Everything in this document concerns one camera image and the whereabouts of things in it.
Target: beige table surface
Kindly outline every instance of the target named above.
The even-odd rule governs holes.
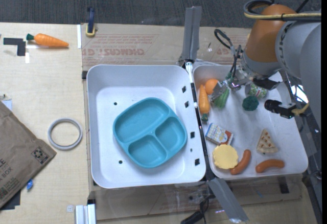
[[[48,128],[59,118],[73,118],[85,129],[77,25],[0,23],[0,33],[0,93],[12,98],[14,114],[47,143]],[[25,40],[28,33],[58,37],[67,41],[69,48],[29,49],[30,63],[26,63],[25,57],[16,55],[17,46],[3,45],[3,38]],[[67,145],[77,134],[72,125],[63,124],[55,128],[53,138]],[[86,139],[70,151],[56,151],[55,158],[33,178],[33,188],[22,189],[20,206],[0,211],[0,223],[74,223],[74,213],[67,208],[85,205],[89,194]],[[244,206],[250,218],[248,223],[316,223],[305,186],[302,190],[301,199]],[[188,215],[190,213],[101,223],[180,223]],[[231,222],[225,216],[219,223]]]

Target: toy carrot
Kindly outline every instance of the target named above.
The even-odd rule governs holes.
[[[36,34],[35,36],[31,34],[27,34],[26,39],[34,40],[39,45],[49,46],[49,47],[68,47],[69,45],[65,41],[41,33]]]
[[[200,90],[199,90],[199,110],[200,113],[202,114],[201,120],[208,121],[207,114],[210,111],[210,103],[209,103],[208,95],[203,85],[200,85]]]

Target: metal bracket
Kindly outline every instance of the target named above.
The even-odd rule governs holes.
[[[199,30],[201,14],[201,6],[186,8],[183,50],[179,58],[181,66],[183,66],[186,61],[193,62],[196,59],[197,51],[200,48]]]
[[[88,204],[75,206],[75,224],[96,224],[96,205]]]
[[[208,182],[208,185],[231,222],[240,223],[249,220],[225,180],[214,178]]]
[[[209,96],[210,101],[214,102],[217,98],[219,98],[222,94],[224,94],[226,90],[227,90],[227,86],[224,84],[222,85],[218,81],[217,85],[214,87],[213,93]]]

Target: blue divided plate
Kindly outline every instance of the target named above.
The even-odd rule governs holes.
[[[181,120],[157,98],[141,100],[118,115],[113,134],[126,154],[144,168],[163,164],[187,141]]]

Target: white container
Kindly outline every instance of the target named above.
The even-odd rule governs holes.
[[[91,172],[103,188],[126,188],[200,181],[206,171],[189,76],[176,65],[97,65],[87,73]],[[142,168],[113,135],[113,122],[136,102],[164,101],[188,133],[184,147],[155,168]]]
[[[194,68],[193,78],[197,94],[201,84],[205,84],[208,79],[216,78],[223,81],[231,66],[226,65],[200,65]],[[280,74],[271,77],[274,81],[282,81]],[[208,121],[202,122],[204,134],[209,124],[215,123],[220,127],[233,133],[231,142],[239,155],[239,160],[243,156],[245,149],[251,150],[252,158],[247,168],[238,175],[231,175],[229,170],[217,168],[214,164],[212,152],[216,144],[206,140],[209,163],[212,172],[219,178],[235,180],[241,178],[251,178],[259,176],[300,174],[308,167],[308,157],[305,152],[302,139],[300,137],[295,119],[286,119],[279,114],[274,114],[264,108],[267,99],[281,100],[279,91],[274,89],[269,91],[265,98],[259,99],[259,106],[254,111],[245,111],[242,103],[245,95],[245,87],[239,91],[229,92],[226,106],[219,109],[211,105]],[[278,152],[273,154],[262,154],[257,152],[256,146],[263,129],[270,132]],[[256,173],[255,166],[267,159],[280,159],[285,162],[284,168],[269,168],[263,173]]]

